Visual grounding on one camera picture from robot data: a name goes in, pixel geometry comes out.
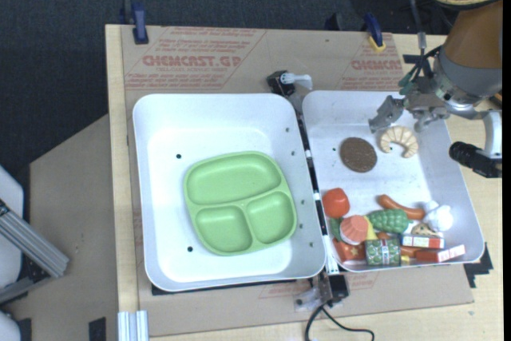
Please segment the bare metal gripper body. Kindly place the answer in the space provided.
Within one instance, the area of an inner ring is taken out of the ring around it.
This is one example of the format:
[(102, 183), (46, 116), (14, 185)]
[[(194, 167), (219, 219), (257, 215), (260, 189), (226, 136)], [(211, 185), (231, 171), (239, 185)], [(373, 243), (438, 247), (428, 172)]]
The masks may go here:
[(404, 109), (412, 116), (414, 112), (431, 112), (438, 115), (438, 120), (445, 120), (450, 115), (484, 120), (491, 114), (490, 110), (478, 111), (475, 108), (484, 97), (467, 93), (449, 80), (418, 77), (402, 87), (402, 95)]

